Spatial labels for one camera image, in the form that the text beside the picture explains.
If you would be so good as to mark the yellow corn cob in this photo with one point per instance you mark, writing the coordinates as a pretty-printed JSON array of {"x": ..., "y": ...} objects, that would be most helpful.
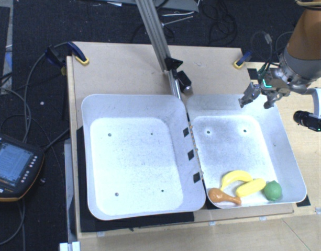
[{"x": 250, "y": 187}]

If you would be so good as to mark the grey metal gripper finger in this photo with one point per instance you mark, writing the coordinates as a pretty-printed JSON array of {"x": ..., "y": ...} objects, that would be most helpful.
[
  {"x": 249, "y": 94},
  {"x": 272, "y": 98}
]

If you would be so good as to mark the yellow banana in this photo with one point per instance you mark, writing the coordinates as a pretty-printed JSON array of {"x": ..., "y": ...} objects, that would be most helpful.
[{"x": 236, "y": 177}]

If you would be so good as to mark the green lime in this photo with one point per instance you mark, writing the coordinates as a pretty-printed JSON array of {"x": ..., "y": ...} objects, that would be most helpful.
[{"x": 272, "y": 191}]

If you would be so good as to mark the white plastic tray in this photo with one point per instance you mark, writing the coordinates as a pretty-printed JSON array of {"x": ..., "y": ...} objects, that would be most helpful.
[
  {"x": 139, "y": 155},
  {"x": 244, "y": 150}
]

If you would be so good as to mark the black cylinder on white bracket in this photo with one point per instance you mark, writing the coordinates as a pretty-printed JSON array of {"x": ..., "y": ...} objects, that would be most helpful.
[{"x": 310, "y": 114}]

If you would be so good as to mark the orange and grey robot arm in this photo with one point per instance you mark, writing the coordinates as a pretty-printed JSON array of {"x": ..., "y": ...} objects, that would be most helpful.
[{"x": 306, "y": 43}]

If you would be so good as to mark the orange chicken drumstick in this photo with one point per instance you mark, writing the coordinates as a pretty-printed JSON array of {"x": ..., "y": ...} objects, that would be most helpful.
[{"x": 221, "y": 196}]

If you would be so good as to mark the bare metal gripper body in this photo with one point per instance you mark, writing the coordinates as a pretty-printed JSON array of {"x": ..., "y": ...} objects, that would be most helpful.
[{"x": 279, "y": 81}]

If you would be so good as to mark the pale wood board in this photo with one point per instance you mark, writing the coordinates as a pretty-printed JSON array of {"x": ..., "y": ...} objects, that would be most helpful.
[{"x": 160, "y": 129}]

